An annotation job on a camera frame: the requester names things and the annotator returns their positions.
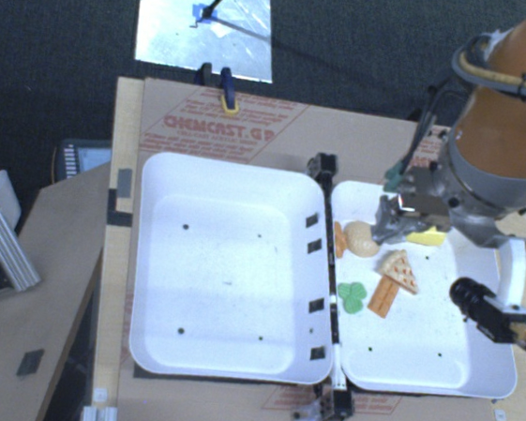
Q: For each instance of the orange carrot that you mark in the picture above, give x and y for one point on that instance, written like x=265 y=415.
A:
x=338 y=242

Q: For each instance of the thin black and white rod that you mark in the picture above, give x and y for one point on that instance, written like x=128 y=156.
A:
x=332 y=269

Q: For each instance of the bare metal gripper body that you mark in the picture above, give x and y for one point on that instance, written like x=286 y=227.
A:
x=427 y=195

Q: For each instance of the white plastic tray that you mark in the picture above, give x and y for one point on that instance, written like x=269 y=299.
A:
x=228 y=267
x=418 y=340

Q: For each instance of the black cylinder on white bracket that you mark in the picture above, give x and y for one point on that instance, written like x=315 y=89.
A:
x=492 y=313

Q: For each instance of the brown cardboard board red print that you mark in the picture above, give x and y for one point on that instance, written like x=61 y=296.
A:
x=271 y=135

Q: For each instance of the green broccoli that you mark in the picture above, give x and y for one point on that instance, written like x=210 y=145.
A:
x=352 y=297

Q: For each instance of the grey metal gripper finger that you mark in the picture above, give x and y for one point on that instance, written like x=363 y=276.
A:
x=394 y=234
x=387 y=210

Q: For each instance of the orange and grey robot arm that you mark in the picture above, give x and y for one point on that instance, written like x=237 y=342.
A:
x=512 y=139

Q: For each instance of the beige bread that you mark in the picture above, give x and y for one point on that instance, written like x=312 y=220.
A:
x=361 y=239

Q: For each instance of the pizza slice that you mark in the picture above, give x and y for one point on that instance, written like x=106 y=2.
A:
x=400 y=270

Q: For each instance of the orange biscuit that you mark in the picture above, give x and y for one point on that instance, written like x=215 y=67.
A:
x=382 y=298

